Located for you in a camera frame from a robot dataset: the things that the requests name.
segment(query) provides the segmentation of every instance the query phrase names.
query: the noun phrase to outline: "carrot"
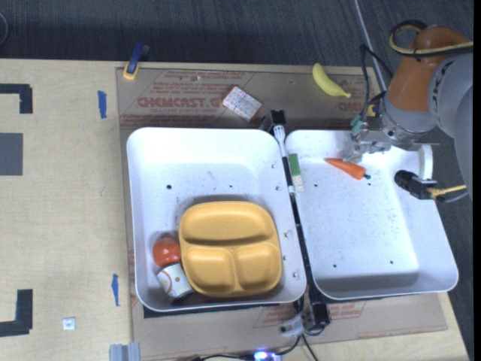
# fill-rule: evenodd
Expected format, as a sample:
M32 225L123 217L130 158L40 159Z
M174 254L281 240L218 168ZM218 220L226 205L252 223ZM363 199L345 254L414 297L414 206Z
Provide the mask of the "carrot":
M344 162L342 159L327 158L324 159L327 163L345 171L351 177L360 180L364 177L366 169L360 165L355 165L354 163Z

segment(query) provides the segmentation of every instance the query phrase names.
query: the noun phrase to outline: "light wood surface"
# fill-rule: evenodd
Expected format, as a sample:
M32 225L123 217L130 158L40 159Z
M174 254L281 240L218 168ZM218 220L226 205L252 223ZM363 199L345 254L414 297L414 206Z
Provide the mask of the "light wood surface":
M34 113L0 95L0 132L23 133L23 175L0 176L0 320L14 319L18 289L33 289L29 335L0 338L1 360L107 360L132 336L115 68L121 62L0 60L0 83L28 83ZM229 65L149 63L153 68ZM309 66L238 65L306 72ZM107 94L107 118L98 110ZM110 286L119 276L119 303ZM448 330L315 345L321 360L465 360L447 294ZM62 319L77 328L64 330ZM309 359L304 346L286 360Z

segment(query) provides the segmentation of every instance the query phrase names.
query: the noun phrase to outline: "can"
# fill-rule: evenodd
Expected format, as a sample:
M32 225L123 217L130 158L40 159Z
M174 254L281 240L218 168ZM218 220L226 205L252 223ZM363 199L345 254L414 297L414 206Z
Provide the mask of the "can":
M171 301L181 299L194 291L179 262L165 266L157 274L157 278Z

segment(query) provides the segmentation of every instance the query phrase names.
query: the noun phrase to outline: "yellow banana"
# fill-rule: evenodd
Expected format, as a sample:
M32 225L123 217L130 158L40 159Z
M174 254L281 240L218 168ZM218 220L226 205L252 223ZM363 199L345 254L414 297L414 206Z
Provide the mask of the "yellow banana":
M331 80L331 78L325 73L324 68L319 63L316 63L313 66L313 77L316 84L328 95L346 96L347 98L351 97L350 93L344 91L339 84Z

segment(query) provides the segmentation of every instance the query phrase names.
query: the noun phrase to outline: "yellow tray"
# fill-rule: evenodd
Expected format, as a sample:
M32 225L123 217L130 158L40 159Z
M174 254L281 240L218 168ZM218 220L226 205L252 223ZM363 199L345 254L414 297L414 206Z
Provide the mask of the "yellow tray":
M212 297L252 296L273 289L282 273L271 215L252 202L208 202L180 220L182 264L190 284Z

